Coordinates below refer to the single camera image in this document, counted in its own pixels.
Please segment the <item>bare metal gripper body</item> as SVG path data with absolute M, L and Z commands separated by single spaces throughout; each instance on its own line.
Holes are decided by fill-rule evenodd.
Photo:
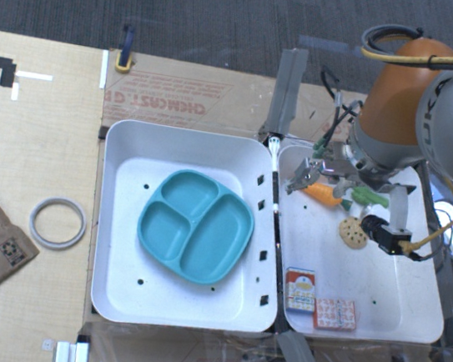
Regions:
M 364 184 L 376 192 L 383 187 L 385 172 L 380 165 L 368 158 L 359 149 L 340 141 L 328 143 L 319 160 L 319 172 L 328 177 L 337 177 Z

